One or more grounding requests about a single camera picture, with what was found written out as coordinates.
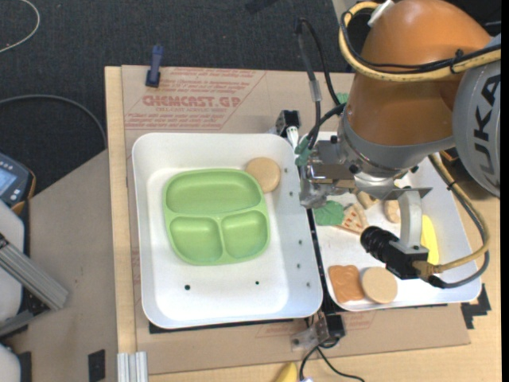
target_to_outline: toy pizza slice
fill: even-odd
[[[344,229],[345,231],[353,232],[357,235],[363,233],[363,230],[367,228],[368,223],[366,215],[364,214],[364,210],[360,204],[355,203],[346,208],[344,210],[343,222],[336,226],[338,228]]]

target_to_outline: green plate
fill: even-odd
[[[261,255],[270,240],[265,197],[243,170],[179,173],[163,189],[173,250],[196,265],[237,263]]]

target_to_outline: blue clamp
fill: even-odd
[[[150,70],[146,73],[145,85],[152,88],[159,87],[159,80],[161,79],[161,73],[159,67],[161,66],[162,60],[162,47],[155,45],[152,48],[152,60],[150,61]]]

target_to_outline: wooden table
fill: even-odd
[[[133,279],[131,271],[128,193],[126,187],[126,150],[123,128],[122,71],[105,68],[107,130],[109,137],[111,208],[115,258],[115,294],[118,349],[120,353],[137,350],[134,319]],[[475,329],[469,331],[471,344],[440,349],[341,357],[331,362],[347,374],[366,381],[412,380],[450,382],[451,380],[502,380],[501,308],[500,308],[500,202],[487,197],[469,178],[458,178],[474,205],[483,214],[492,234],[492,261],[482,280],[491,304],[488,315],[475,317]],[[472,245],[479,236],[466,213],[461,210],[465,231]],[[283,364],[263,364],[197,372],[151,376],[151,381],[242,380],[272,381]],[[338,380],[322,360],[309,361],[305,375],[316,382]]]

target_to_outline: white tray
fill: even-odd
[[[327,139],[334,133],[321,133],[320,140]],[[446,185],[435,171],[431,162],[426,158],[416,173],[408,173],[399,183],[401,187],[433,187],[422,199],[422,213],[429,216],[437,236],[440,252],[440,262],[447,263],[472,253],[468,238],[464,232],[453,195],[446,189]],[[330,197],[344,206],[356,202],[356,196],[344,194]],[[369,225],[378,226],[400,235],[400,225],[392,224],[383,214],[382,203],[373,205],[365,210]],[[428,306],[453,302],[469,302],[475,299],[481,290],[481,280],[477,278],[470,283],[453,289],[440,289],[430,286],[420,279],[401,280],[398,282],[396,299],[389,304],[378,304],[366,298],[359,301],[339,303],[334,295],[332,283],[328,276],[328,268],[333,265],[354,265],[359,271],[367,267],[381,266],[381,263],[365,252],[360,244],[359,236],[330,226],[317,226],[317,238],[324,264],[328,293],[332,300],[341,308],[349,311],[376,310],[394,307]],[[467,263],[439,275],[446,282],[462,280],[477,271],[475,262]]]
[[[169,244],[162,189],[175,174],[206,168],[243,170],[272,158],[282,179],[265,195],[270,244],[259,257],[220,266],[194,266]],[[317,312],[323,290],[299,177],[289,143],[274,134],[149,133],[132,152],[138,211],[142,305],[166,329],[303,318]]]

